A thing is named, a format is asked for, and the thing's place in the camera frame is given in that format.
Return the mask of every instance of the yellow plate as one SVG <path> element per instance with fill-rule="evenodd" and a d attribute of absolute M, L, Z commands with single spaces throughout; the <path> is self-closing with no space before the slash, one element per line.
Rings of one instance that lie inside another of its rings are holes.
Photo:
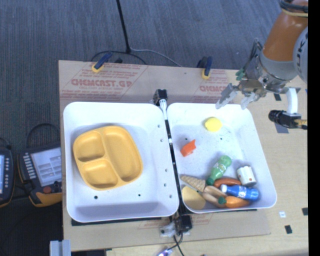
<path fill-rule="evenodd" d="M 82 133 L 73 143 L 73 154 L 84 182 L 95 190 L 131 183 L 143 170 L 135 141 L 120 126 L 105 126 Z"/>

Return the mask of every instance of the table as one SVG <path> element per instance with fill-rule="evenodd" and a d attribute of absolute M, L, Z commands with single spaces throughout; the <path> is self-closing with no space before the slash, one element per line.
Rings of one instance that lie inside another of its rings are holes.
<path fill-rule="evenodd" d="M 106 63 L 100 73 L 92 62 L 59 61 L 59 95 L 62 182 L 66 184 L 63 110 L 74 101 L 148 103 L 157 89 L 166 89 L 173 102 L 215 103 L 228 84 L 236 85 L 236 70 L 212 69 L 209 80 L 201 69 Z M 307 85 L 299 78 L 288 86 L 301 88 L 298 112 L 307 119 Z M 194 226 L 180 247 L 185 255 L 307 255 L 308 227 L 308 132 L 290 129 L 278 133 L 269 121 L 270 110 L 286 110 L 287 99 L 272 93 L 249 104 L 263 152 L 277 192 L 275 206 L 256 211 L 196 214 Z M 243 96 L 234 99 L 239 104 Z M 158 255 L 172 238 L 160 238 L 161 220 L 72 225 L 63 191 L 63 235 L 71 250 L 112 249 L 107 255 Z M 177 248 L 172 255 L 180 255 Z"/>

